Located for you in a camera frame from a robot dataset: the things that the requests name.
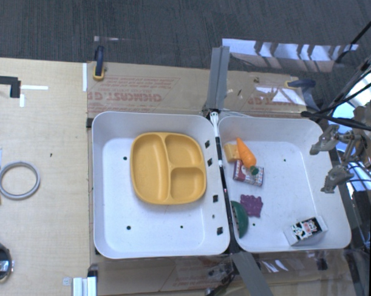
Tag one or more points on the yellow divided plate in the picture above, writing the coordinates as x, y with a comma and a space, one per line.
151, 170

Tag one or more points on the white plastic tray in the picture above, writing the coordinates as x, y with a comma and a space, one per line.
293, 190
116, 221

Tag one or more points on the grey tape roll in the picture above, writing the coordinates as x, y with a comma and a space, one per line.
2, 183

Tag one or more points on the thin black and white rod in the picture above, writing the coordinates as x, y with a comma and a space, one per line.
217, 145

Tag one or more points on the brown cardboard board red print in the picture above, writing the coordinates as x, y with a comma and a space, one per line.
151, 91

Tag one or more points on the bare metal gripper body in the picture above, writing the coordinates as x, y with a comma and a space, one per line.
352, 144

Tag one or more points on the purple grapes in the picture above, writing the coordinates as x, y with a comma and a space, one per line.
251, 205

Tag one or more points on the red and white carton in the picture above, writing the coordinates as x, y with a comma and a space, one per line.
243, 176

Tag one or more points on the green watermelon slice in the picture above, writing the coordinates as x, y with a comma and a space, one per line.
242, 220

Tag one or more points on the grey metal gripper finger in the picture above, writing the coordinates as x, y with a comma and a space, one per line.
323, 143
336, 177

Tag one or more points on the yellow cheese wedge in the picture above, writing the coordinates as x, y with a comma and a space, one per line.
230, 152

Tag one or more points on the white cow print carton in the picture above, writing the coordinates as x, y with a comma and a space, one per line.
305, 230

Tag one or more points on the orange carrot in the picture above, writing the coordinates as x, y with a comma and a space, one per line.
245, 152

